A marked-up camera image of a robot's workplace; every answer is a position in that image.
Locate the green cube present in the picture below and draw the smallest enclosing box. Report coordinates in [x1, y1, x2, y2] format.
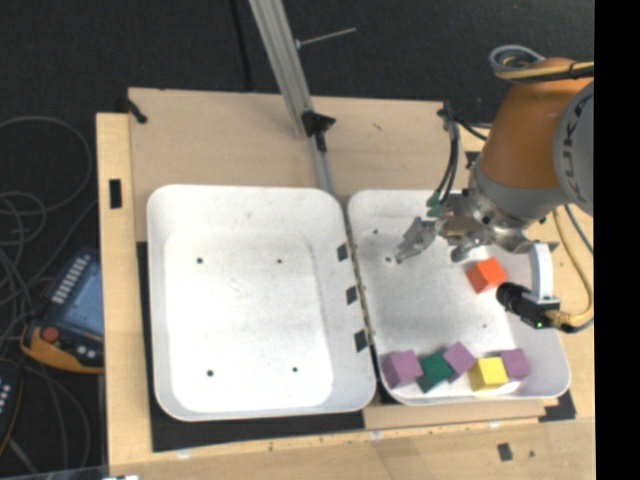
[417, 351, 455, 395]

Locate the yellow cube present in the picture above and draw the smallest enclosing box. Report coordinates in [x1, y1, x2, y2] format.
[467, 356, 509, 393]

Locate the black cylinder on white bracket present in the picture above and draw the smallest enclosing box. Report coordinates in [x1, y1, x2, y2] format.
[495, 241, 562, 330]

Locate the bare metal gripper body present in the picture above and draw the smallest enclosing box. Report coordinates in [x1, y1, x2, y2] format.
[432, 189, 532, 255]

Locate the pale wood board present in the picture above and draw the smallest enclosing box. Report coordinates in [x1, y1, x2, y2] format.
[127, 86, 560, 430]

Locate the purple cube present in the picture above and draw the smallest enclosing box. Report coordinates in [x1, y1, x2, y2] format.
[442, 341, 477, 382]
[381, 349, 424, 389]
[499, 348, 531, 381]

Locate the white plastic tray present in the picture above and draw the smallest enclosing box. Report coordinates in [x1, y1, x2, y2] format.
[346, 188, 572, 407]
[146, 183, 378, 423]

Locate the orange cube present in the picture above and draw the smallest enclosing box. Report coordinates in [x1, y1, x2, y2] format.
[465, 256, 508, 295]

